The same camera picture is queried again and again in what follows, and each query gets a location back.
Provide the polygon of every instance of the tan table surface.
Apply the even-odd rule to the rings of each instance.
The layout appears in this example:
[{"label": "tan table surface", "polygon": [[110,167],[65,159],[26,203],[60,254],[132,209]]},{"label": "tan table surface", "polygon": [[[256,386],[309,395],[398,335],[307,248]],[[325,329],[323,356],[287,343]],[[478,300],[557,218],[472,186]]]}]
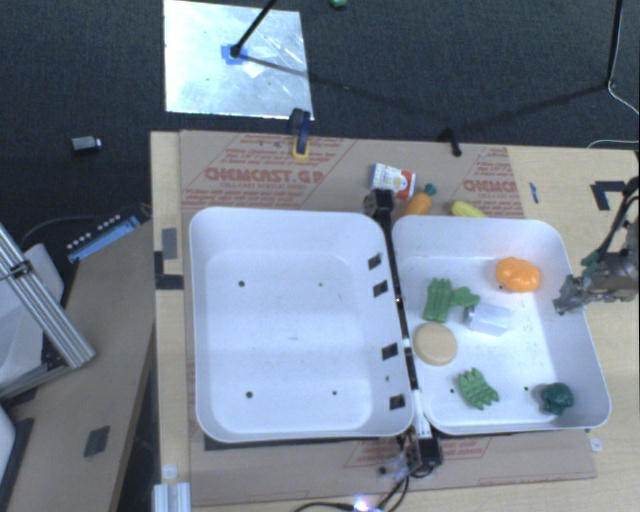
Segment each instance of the tan table surface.
[{"label": "tan table surface", "polygon": [[[158,251],[162,249],[162,230],[181,225],[179,135],[153,133],[151,152],[154,250]],[[612,210],[599,211],[589,185],[595,181],[627,181],[637,175],[635,155],[630,151],[535,147],[509,147],[508,152],[525,216],[546,221],[559,231],[571,267],[578,271],[580,259],[604,239],[618,204],[617,196],[610,195]],[[537,188],[538,204],[530,193],[530,182]],[[612,250],[619,249],[619,238]],[[180,251],[178,258],[165,261],[164,271],[182,274]],[[177,478],[164,480],[169,484],[189,480],[183,302],[180,291],[156,293],[161,464],[175,464],[178,470]],[[600,512],[629,511],[637,507],[640,503],[638,299],[626,304],[591,304],[587,320],[612,402],[609,421],[590,434],[603,445],[603,451],[594,454],[598,477],[409,492],[399,509],[401,512]],[[280,512],[294,510],[302,503],[227,505],[196,510]]]},{"label": "tan table surface", "polygon": [[[8,512],[115,511],[152,362],[153,257],[147,223],[78,267],[66,311],[96,357],[11,409],[34,425]],[[90,457],[90,432],[109,427]]]}]

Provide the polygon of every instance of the round cracker toy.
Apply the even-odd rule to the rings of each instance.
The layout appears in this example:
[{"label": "round cracker toy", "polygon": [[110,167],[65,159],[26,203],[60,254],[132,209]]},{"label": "round cracker toy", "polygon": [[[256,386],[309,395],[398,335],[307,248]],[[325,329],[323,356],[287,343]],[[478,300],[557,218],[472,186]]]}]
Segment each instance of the round cracker toy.
[{"label": "round cracker toy", "polygon": [[444,366],[458,351],[458,342],[444,325],[430,322],[421,326],[413,337],[413,350],[425,363]]}]

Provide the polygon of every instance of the white cable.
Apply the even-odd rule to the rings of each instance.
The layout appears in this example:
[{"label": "white cable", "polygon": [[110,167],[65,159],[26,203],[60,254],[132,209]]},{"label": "white cable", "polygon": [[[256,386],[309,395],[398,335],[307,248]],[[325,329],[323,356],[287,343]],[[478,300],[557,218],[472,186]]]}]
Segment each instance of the white cable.
[{"label": "white cable", "polygon": [[603,143],[608,143],[608,144],[638,144],[638,141],[637,140],[600,139],[600,140],[594,140],[591,144],[589,144],[587,146],[587,148],[592,148],[596,144],[603,144]]},{"label": "white cable", "polygon": [[[621,30],[622,30],[622,11],[620,12],[620,24],[618,25],[618,40],[617,40],[617,44],[616,44],[616,51],[613,54],[613,64],[611,66],[611,78],[609,78],[609,82],[607,83],[607,90],[609,91],[609,94],[611,95],[612,98],[614,98],[615,100],[619,101],[620,103],[622,103],[627,108],[630,108],[633,111],[633,113],[638,116],[640,114],[638,113],[638,109],[636,107],[634,107],[631,103],[629,103],[628,101],[622,99],[615,92],[613,92],[613,75],[614,75],[614,72],[615,72],[615,69],[616,69],[616,64],[618,62],[618,51],[620,50],[620,33],[621,33]],[[600,140],[593,141],[591,144],[589,144],[587,146],[587,148],[592,148],[596,144],[601,144],[601,143],[638,144],[638,142],[639,141],[637,141],[637,140],[600,139]]]}]

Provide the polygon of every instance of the aluminum sheet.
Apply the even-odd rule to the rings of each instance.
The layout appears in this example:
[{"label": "aluminum sheet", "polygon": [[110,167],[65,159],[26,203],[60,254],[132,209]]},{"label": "aluminum sheet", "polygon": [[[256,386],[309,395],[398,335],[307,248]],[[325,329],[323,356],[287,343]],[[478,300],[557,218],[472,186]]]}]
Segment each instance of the aluminum sheet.
[{"label": "aluminum sheet", "polygon": [[240,59],[224,47],[260,9],[165,0],[164,13],[167,111],[287,119],[301,108],[313,117],[298,12],[271,10]]}]

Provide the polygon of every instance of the white tray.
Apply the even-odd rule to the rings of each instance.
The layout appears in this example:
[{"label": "white tray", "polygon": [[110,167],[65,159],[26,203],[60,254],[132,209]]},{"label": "white tray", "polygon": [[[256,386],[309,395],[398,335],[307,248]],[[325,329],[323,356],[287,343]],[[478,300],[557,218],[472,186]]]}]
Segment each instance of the white tray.
[{"label": "white tray", "polygon": [[[552,304],[570,273],[562,240],[539,221],[418,217],[393,230],[410,334],[424,323],[427,287],[448,278],[512,311],[494,337],[469,330],[463,308],[447,327],[458,353],[436,367],[414,357],[428,421],[452,435],[590,428],[610,401],[582,312]],[[414,404],[384,235],[353,213],[209,208],[190,228],[196,413],[222,442],[392,436]],[[498,287],[495,266],[525,258],[538,290]],[[457,376],[477,368],[500,395],[480,411]],[[575,404],[543,410],[539,388],[564,382]]]},{"label": "white tray", "polygon": [[[511,329],[495,337],[469,330],[463,308],[451,308],[446,326],[458,340],[455,359],[441,367],[415,357],[422,406],[429,422],[453,435],[589,428],[604,423],[611,405],[582,311],[559,316],[552,299],[570,267],[560,235],[535,220],[410,216],[393,230],[407,322],[411,335],[433,278],[454,288],[468,286],[481,301],[512,311]],[[531,293],[498,287],[497,262],[524,258],[541,270]],[[468,406],[456,385],[458,374],[480,370],[500,401],[480,411]],[[544,412],[539,386],[564,382],[574,406],[561,416]]]},{"label": "white tray", "polygon": [[[209,208],[193,218],[190,244],[196,413],[206,434],[378,437],[409,426],[400,323],[373,220]],[[387,291],[375,296],[376,285]]]}]

